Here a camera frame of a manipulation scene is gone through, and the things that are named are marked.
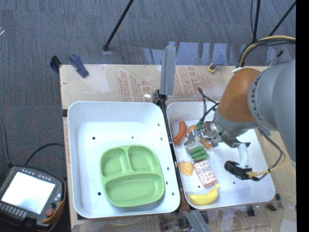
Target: black stand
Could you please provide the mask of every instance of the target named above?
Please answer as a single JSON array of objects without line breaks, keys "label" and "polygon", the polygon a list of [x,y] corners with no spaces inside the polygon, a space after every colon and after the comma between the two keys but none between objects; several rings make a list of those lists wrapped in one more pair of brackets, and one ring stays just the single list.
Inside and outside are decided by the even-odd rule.
[{"label": "black stand", "polygon": [[128,3],[128,5],[126,6],[125,11],[123,12],[122,16],[120,17],[116,27],[114,28],[114,30],[112,31],[112,34],[110,35],[108,41],[106,42],[106,44],[103,46],[103,50],[107,51],[108,50],[108,46],[110,44],[110,42],[112,41],[112,38],[114,37],[115,33],[117,32],[122,20],[124,19],[124,17],[126,16],[126,13],[128,12],[131,4],[133,3],[134,0],[130,0],[130,2]]},{"label": "black stand", "polygon": [[[255,25],[254,25],[254,32],[253,32],[253,41],[252,41],[252,43],[256,42],[256,31],[257,31],[257,24],[258,24],[258,20],[259,20],[260,4],[261,4],[261,0],[257,0],[256,14],[255,14]],[[295,5],[296,5],[296,0],[291,5],[291,7],[287,10],[287,12],[284,14],[284,16],[281,18],[281,20],[275,26],[275,28],[272,30],[272,32],[269,34],[269,36],[272,36],[274,34],[274,32],[278,29],[278,27],[285,20],[285,18],[291,12],[291,10],[295,7]]]},{"label": "black stand", "polygon": [[257,0],[256,14],[255,14],[255,25],[254,25],[253,41],[252,42],[256,42],[256,31],[257,31],[257,23],[258,23],[258,20],[259,20],[260,4],[261,4],[261,0]]}]

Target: toy banana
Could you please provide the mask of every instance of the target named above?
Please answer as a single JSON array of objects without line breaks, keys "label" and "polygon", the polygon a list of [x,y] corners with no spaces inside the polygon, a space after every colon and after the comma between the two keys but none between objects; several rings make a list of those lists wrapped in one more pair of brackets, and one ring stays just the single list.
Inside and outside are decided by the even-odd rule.
[{"label": "toy banana", "polygon": [[210,204],[218,197],[219,184],[215,184],[214,188],[205,194],[191,194],[189,200],[198,205]]}]

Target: cardboard surface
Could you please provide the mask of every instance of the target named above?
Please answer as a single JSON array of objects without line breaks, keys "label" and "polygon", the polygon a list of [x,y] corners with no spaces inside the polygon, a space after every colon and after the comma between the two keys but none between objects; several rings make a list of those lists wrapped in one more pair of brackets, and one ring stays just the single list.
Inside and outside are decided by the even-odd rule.
[{"label": "cardboard surface", "polygon": [[[62,65],[59,68],[62,107],[67,110],[69,106],[77,101],[120,101],[120,102],[151,102],[152,94],[160,88],[161,66],[156,65],[85,65],[89,76],[82,78],[72,65]],[[167,103],[179,101],[202,101],[197,88],[201,87],[203,92],[214,100],[220,100],[229,79],[233,76],[231,72],[235,66],[218,66],[216,72],[207,72],[207,66],[176,66],[174,80],[174,95],[169,96]],[[254,67],[262,71],[266,67]],[[68,176],[68,198],[70,204],[70,221],[73,232],[87,231],[129,231],[129,227],[119,227],[106,221],[92,219],[78,219],[78,215],[72,202],[72,179],[69,150],[68,118],[63,117],[64,136],[67,158]],[[278,150],[263,136],[258,135],[258,141],[262,148],[267,165],[272,166],[278,156]],[[271,131],[270,138],[287,154],[278,132]],[[248,212],[235,212],[231,217],[229,209],[213,210],[209,217],[209,229],[211,231],[284,231],[285,226],[289,231],[296,231],[296,170],[289,158],[274,172],[270,173],[276,189],[276,198],[269,203],[253,204],[255,219]],[[167,217],[144,217],[137,223],[130,224],[134,231],[160,232],[180,231],[177,227],[177,219],[169,220]]]}]

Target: green plate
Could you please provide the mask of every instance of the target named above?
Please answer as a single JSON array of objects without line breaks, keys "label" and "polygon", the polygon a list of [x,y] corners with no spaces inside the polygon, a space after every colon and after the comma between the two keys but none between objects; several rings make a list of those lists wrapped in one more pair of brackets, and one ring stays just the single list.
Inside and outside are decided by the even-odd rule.
[{"label": "green plate", "polygon": [[165,190],[163,173],[155,153],[143,145],[106,150],[100,159],[103,190],[117,207],[133,207],[159,200]]}]

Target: orange toy food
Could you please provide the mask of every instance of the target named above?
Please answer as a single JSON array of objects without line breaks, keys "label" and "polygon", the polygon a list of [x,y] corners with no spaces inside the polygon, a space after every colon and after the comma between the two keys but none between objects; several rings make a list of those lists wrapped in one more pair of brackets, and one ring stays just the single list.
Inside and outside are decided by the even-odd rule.
[{"label": "orange toy food", "polygon": [[188,161],[182,161],[181,163],[179,163],[179,171],[180,171],[180,173],[182,173],[186,176],[192,175],[192,172],[193,172],[192,163],[190,163]]},{"label": "orange toy food", "polygon": [[[192,125],[192,126],[190,126],[190,127],[188,128],[188,133],[190,134],[192,130],[196,130],[196,129],[197,129],[197,127],[196,127],[195,125]],[[211,148],[211,145],[210,145],[209,143],[207,143],[207,142],[205,141],[205,139],[201,138],[201,139],[200,139],[200,142],[204,145],[204,147],[205,147],[206,149],[210,149],[210,148]]]},{"label": "orange toy food", "polygon": [[181,120],[179,122],[179,130],[178,130],[178,133],[176,135],[176,137],[173,138],[173,143],[175,145],[179,144],[180,141],[183,139],[184,135],[185,135],[185,129],[186,129],[186,126],[185,126],[185,122],[183,120]]}]

